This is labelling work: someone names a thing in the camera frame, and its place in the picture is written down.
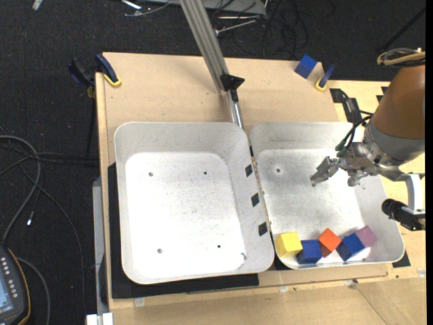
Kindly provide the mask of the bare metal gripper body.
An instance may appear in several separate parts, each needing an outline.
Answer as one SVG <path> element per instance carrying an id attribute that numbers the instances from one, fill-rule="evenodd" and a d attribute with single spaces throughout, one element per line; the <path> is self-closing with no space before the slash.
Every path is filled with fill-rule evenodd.
<path id="1" fill-rule="evenodd" d="M 381 175 L 391 181 L 405 181 L 408 173 L 399 167 L 403 164 L 389 154 L 383 152 L 375 144 L 354 142 L 338 152 L 339 167 L 346 172 L 362 170 L 368 176 Z"/>

